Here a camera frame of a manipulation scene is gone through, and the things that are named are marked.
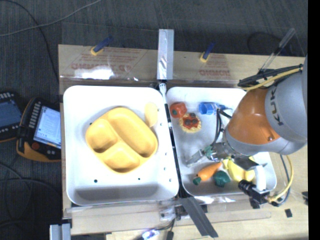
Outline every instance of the white tray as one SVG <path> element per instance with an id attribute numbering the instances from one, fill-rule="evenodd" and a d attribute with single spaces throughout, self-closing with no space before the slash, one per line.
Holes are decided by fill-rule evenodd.
<path id="1" fill-rule="evenodd" d="M 238 188 L 238 183 L 234 180 L 224 187 L 216 186 L 212 178 L 202 181 L 199 185 L 193 184 L 192 180 L 196 174 L 211 162 L 207 160 L 195 166 L 187 167 L 186 161 L 199 149 L 209 146 L 215 138 L 216 116 L 200 114 L 198 110 L 199 103 L 216 102 L 225 105 L 230 108 L 225 112 L 232 115 L 245 94 L 244 90 L 237 88 L 172 87 L 168 90 L 166 97 L 169 106 L 173 103 L 183 102 L 186 105 L 187 112 L 195 113 L 201 121 L 200 131 L 187 133 L 180 127 L 179 118 L 171 117 L 182 185 L 192 196 L 227 196 L 242 193 Z M 221 116 L 221 119 L 224 122 L 224 126 L 226 126 L 228 119 L 224 116 Z M 217 142 L 221 141 L 221 138 L 222 134 L 220 134 Z M 266 177 L 266 188 L 273 190 L 276 187 L 277 178 L 269 153 L 258 153 L 254 156 L 254 160 L 258 164 L 267 163 L 264 167 L 265 175 L 263 176 Z"/>
<path id="2" fill-rule="evenodd" d="M 158 139 L 157 152 L 126 174 L 107 169 L 88 147 L 90 123 L 115 107 L 126 107 L 145 120 L 149 102 L 158 107 L 151 128 Z M 100 205 L 173 198 L 179 189 L 165 106 L 161 94 L 148 87 L 72 86 L 63 95 L 66 192 L 77 205 Z"/>

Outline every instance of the dark floor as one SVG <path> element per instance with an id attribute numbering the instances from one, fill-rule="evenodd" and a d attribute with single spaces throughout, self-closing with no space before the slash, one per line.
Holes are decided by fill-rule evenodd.
<path id="1" fill-rule="evenodd" d="M 202 52 L 214 41 L 215 53 L 269 55 L 294 28 L 283 55 L 308 52 L 308 0 L 102 0 L 60 20 L 94 1 L 0 0 L 0 92 L 17 92 L 25 105 L 57 101 L 58 44 L 94 45 L 110 33 L 113 47 L 157 49 L 158 30 L 174 29 L 176 51 Z M 19 178 L 8 168 L 22 179 L 5 180 Z M 0 143 L 0 191 L 1 240 L 49 239 L 61 218 L 59 162 L 31 161 L 14 140 Z"/>

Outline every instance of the table surface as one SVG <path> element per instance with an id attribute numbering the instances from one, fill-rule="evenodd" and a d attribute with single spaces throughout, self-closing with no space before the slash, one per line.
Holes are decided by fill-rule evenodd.
<path id="1" fill-rule="evenodd" d="M 83 46 L 59 45 L 59 72 L 65 69 L 83 50 Z M 150 56 L 157 56 L 156 50 L 149 51 Z M 238 55 L 224 54 L 232 80 L 240 80 L 257 73 L 257 70 L 267 60 L 268 56 L 262 55 Z M 188 59 L 188 64 L 199 63 L 199 54 L 186 52 L 180 58 Z M 278 56 L 272 63 L 272 67 L 283 68 L 304 63 L 303 57 Z M 72 86 L 81 84 L 81 80 L 60 78 L 60 94 Z M 61 108 L 61 129 L 64 129 L 63 104 Z M 62 143 L 65 140 L 62 131 Z M 270 154 L 278 181 L 284 181 L 285 175 L 281 168 L 281 160 L 278 154 Z M 261 209 L 250 209 L 249 201 L 244 206 L 248 208 L 230 208 L 229 206 L 213 206 L 207 217 L 212 222 L 214 229 L 222 240 L 269 240 L 269 239 L 295 239 L 305 240 L 309 238 L 309 210 L 301 196 L 308 191 L 308 146 L 290 155 L 294 179 L 291 186 L 291 195 L 287 202 L 280 207 L 269 204 Z M 107 240 L 136 239 L 147 229 L 159 225 L 168 224 L 160 222 L 159 207 L 154 204 L 141 204 L 138 207 L 94 207 L 93 209 L 71 208 L 71 201 L 66 193 L 66 154 L 62 147 L 62 191 L 63 210 L 65 217 L 72 217 L 71 235 L 88 235 L 106 233 Z M 291 217 L 287 217 L 286 210 L 290 210 Z M 201 236 L 191 219 L 176 221 L 173 227 L 175 240 L 211 239 Z M 153 239 L 166 239 L 167 230 L 161 230 Z"/>

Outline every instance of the wooden table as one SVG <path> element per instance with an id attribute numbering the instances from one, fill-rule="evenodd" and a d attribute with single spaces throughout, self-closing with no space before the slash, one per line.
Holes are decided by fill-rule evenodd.
<path id="1" fill-rule="evenodd" d="M 75 45 L 59 46 L 59 73 L 70 66 L 86 47 Z M 203 65 L 199 61 L 199 54 L 196 52 L 175 52 L 174 69 L 188 65 L 190 71 L 200 69 Z M 219 54 L 225 72 L 229 76 L 224 81 L 212 81 L 212 86 L 220 86 L 235 83 L 246 77 L 254 75 L 268 56 L 261 55 L 238 55 Z M 272 67 L 282 68 L 304 63 L 303 57 L 277 57 Z M 139 60 L 139 68 L 148 70 L 148 67 L 157 68 L 151 62 L 157 62 L 157 51 L 148 50 Z M 73 85 L 105 85 L 108 81 L 83 81 L 69 77 L 60 78 L 60 94 Z M 63 103 L 61 108 L 61 129 L 64 129 Z M 64 143 L 64 131 L 62 131 L 62 143 Z M 286 177 L 282 168 L 280 156 L 270 154 L 279 185 L 284 185 Z M 294 180 L 291 187 L 291 195 L 287 202 L 280 207 L 273 207 L 269 204 L 261 209 L 251 209 L 247 199 L 240 200 L 238 204 L 225 203 L 208 207 L 207 217 L 212 222 L 214 229 L 221 240 L 292 240 L 309 238 L 309 213 L 301 193 L 308 191 L 308 147 L 290 155 L 294 167 Z M 88 235 L 104 233 L 107 240 L 129 240 L 140 237 L 147 229 L 167 225 L 168 222 L 161 221 L 160 210 L 162 206 L 155 203 L 142 203 L 141 205 L 127 206 L 126 204 L 107 205 L 104 207 L 71 208 L 71 201 L 66 193 L 66 154 L 62 145 L 62 187 L 63 187 L 63 210 L 66 218 L 72 218 L 71 235 Z M 290 210 L 292 217 L 287 217 L 286 210 Z M 198 232 L 191 219 L 182 219 L 175 222 L 175 240 L 210 239 L 203 237 Z M 155 240 L 166 239 L 167 231 L 162 230 L 154 237 Z"/>

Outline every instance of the orange robotic part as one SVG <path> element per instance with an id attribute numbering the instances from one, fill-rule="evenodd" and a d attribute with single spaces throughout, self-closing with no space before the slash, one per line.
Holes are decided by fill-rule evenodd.
<path id="1" fill-rule="evenodd" d="M 266 116 L 267 92 L 268 89 L 256 88 L 242 98 L 227 126 L 233 138 L 247 144 L 263 145 L 280 137 Z"/>

